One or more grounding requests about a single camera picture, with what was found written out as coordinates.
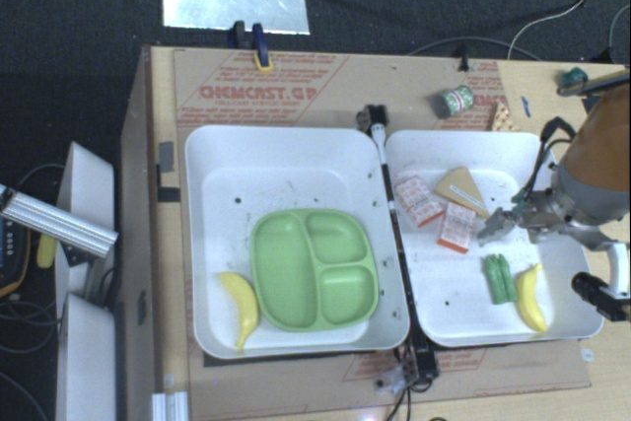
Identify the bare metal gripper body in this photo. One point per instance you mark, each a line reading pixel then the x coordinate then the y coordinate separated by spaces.
pixel 539 214

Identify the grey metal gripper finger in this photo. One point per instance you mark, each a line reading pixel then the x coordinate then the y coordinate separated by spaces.
pixel 490 234
pixel 500 214

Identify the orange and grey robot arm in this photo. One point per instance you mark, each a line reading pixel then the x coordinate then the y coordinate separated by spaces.
pixel 601 153

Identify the orange and white packet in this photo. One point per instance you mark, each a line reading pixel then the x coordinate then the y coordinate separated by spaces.
pixel 416 199
pixel 457 227

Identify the green asparagus bunch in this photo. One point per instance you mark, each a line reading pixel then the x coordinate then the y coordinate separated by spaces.
pixel 500 278

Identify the tan cheese wedge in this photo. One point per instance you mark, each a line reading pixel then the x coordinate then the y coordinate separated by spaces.
pixel 461 189

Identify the white plastic tray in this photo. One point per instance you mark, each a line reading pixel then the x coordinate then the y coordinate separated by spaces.
pixel 458 301
pixel 276 172

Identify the yellow banana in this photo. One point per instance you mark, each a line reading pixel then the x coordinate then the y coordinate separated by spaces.
pixel 244 298
pixel 530 298

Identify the thin black and white rod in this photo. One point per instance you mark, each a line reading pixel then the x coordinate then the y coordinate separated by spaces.
pixel 400 256

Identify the tan pizza slice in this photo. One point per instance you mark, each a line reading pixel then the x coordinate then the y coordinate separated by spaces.
pixel 503 119

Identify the green and white can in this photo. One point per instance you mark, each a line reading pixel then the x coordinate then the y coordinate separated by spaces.
pixel 456 101

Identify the green divided plate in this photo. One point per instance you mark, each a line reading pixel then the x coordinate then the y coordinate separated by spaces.
pixel 315 268

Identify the brown cardboard board red print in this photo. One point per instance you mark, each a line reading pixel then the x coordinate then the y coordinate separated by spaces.
pixel 276 98

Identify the black cylinder on white bracket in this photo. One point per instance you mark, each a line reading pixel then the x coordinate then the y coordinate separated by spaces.
pixel 599 293

